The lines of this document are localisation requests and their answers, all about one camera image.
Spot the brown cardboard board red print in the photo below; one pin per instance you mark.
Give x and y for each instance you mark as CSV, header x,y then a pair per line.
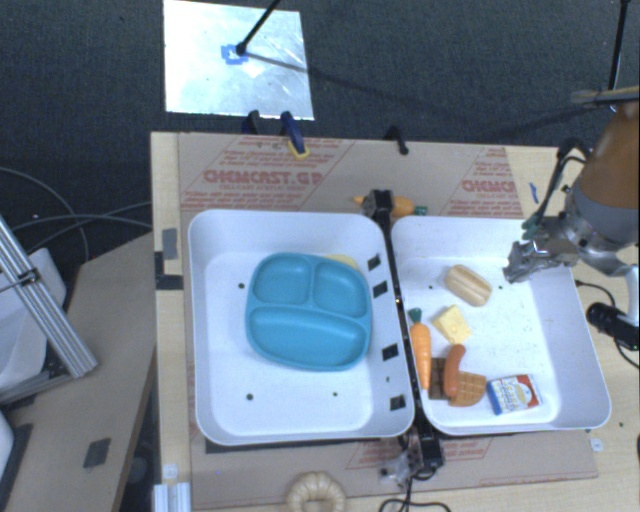
x,y
330,170

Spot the blue divided plate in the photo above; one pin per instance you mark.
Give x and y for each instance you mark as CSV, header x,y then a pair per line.
x,y
305,325

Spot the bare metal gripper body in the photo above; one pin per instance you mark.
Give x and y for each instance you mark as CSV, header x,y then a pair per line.
x,y
562,244

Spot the beige toy bread bun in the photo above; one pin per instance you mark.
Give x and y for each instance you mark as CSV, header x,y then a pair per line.
x,y
468,285

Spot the brown toy waffle biscuit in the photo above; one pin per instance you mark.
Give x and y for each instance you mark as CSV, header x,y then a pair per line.
x,y
471,390

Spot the pale yellow toy food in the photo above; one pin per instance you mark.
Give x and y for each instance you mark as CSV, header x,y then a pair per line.
x,y
342,260

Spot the yellow toy cheese wedge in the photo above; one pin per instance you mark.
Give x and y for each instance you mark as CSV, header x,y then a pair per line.
x,y
452,325

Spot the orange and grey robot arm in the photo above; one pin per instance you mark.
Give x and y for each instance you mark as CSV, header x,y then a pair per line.
x,y
611,165

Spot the black cylinder on white bracket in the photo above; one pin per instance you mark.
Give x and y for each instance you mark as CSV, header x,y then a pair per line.
x,y
606,316

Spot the beige toy doughnut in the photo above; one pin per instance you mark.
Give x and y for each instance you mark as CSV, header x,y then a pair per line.
x,y
316,492

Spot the orange toy carrot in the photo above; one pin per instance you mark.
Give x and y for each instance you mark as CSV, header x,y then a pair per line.
x,y
421,350

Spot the blue and red small carton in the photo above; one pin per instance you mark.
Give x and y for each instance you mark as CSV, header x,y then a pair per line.
x,y
515,395

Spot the orange yellow toy food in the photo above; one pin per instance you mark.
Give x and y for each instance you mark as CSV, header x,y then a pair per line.
x,y
402,205

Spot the orange toy sausage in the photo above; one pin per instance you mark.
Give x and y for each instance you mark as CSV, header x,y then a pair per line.
x,y
455,367

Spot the brown toy chocolate bar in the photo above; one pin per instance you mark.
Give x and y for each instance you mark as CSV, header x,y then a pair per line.
x,y
436,380

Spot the small green object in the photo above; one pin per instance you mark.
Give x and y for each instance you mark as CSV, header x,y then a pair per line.
x,y
422,210

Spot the thin black rod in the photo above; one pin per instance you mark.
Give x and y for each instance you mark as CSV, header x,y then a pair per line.
x,y
400,300

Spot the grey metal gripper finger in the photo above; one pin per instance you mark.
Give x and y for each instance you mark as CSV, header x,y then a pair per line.
x,y
515,260
532,266

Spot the white plastic tray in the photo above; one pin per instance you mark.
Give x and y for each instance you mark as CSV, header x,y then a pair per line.
x,y
300,400
520,345

